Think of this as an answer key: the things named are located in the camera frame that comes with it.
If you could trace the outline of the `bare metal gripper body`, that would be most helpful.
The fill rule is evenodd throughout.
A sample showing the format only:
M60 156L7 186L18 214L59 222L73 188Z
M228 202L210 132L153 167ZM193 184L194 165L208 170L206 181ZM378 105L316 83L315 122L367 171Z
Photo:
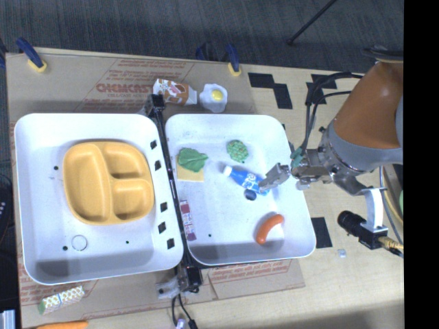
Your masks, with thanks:
M339 173L339 163L327 147L302 149L299 147L290 156L291 173L298 180L297 189L305 190L311 183L321 181L328 184Z

